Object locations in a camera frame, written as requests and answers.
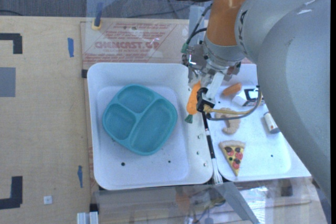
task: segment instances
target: small bottle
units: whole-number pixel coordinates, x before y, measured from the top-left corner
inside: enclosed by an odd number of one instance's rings
[[[264,114],[264,119],[266,121],[266,124],[267,124],[267,127],[268,127],[268,130],[271,134],[276,134],[276,133],[279,133],[280,130],[277,126],[277,124],[275,123],[271,113],[269,112],[266,112]]]

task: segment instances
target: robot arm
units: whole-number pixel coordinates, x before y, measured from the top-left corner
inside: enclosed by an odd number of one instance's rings
[[[238,74],[245,57],[257,65],[270,113],[331,204],[330,6],[331,0],[214,0],[203,42],[186,52],[203,87],[199,111],[214,107],[222,80]]]

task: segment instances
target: pizza slice toy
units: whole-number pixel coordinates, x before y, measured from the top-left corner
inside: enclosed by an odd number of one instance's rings
[[[238,176],[240,164],[244,156],[245,143],[236,140],[227,140],[220,142],[219,147],[232,171]]]

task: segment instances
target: white surface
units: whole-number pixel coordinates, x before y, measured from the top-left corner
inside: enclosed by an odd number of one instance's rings
[[[93,145],[93,172],[104,189],[202,184],[212,174],[212,161],[201,115],[187,117],[188,70],[181,64],[97,63],[88,71],[88,90]],[[167,98],[178,120],[163,147],[141,156],[113,141],[101,118],[114,95],[124,86],[138,83]]]
[[[225,97],[221,94],[225,88],[237,82],[242,83],[243,89],[254,88],[257,85],[256,66],[242,65],[237,76],[233,76],[229,82],[222,84],[216,96],[215,109],[224,107],[235,111],[246,111],[252,108],[251,106],[242,107],[233,102],[233,95]],[[218,170],[226,179],[243,182],[310,176],[283,134],[281,132],[269,133],[264,119],[264,114],[267,111],[265,104],[257,108],[254,113],[241,119],[238,131],[232,135],[222,132],[222,128],[226,126],[224,121],[208,121]],[[223,152],[218,146],[224,140],[239,140],[246,143],[238,177],[230,169]]]

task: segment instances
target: teal divided plate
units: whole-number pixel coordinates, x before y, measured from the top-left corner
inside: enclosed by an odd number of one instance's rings
[[[176,121],[174,105],[139,84],[123,87],[102,118],[105,131],[115,141],[140,155],[157,152],[173,132]]]

